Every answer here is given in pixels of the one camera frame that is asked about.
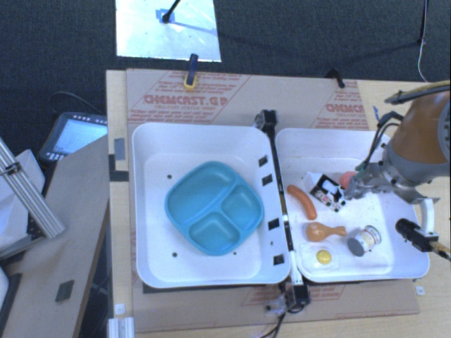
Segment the tin can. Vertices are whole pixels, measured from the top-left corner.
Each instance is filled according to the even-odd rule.
[[[380,244],[381,240],[379,231],[373,225],[367,225],[355,237],[347,240],[347,247],[355,256],[363,256],[373,246]]]

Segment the orange sausage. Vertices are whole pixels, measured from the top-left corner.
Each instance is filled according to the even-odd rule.
[[[316,219],[318,215],[316,214],[315,206],[307,194],[295,185],[288,185],[287,192],[288,194],[293,195],[302,204],[305,213],[307,214],[307,219]]]

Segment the black carpet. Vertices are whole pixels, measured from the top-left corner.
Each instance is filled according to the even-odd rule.
[[[214,0],[222,63],[205,71],[421,81],[424,0]],[[185,69],[183,61],[116,56],[115,0],[0,0],[0,136],[37,153],[66,90],[105,109],[105,71]],[[430,0],[422,70],[450,78],[450,0]],[[58,110],[86,111],[74,101]]]

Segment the screen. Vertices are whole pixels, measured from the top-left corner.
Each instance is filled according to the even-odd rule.
[[[108,132],[105,125],[69,119],[55,144],[56,153],[71,154]]]

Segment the blue plate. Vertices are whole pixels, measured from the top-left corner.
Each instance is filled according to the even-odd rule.
[[[195,168],[166,195],[166,214],[201,251],[229,253],[260,224],[257,193],[229,166],[216,161]]]

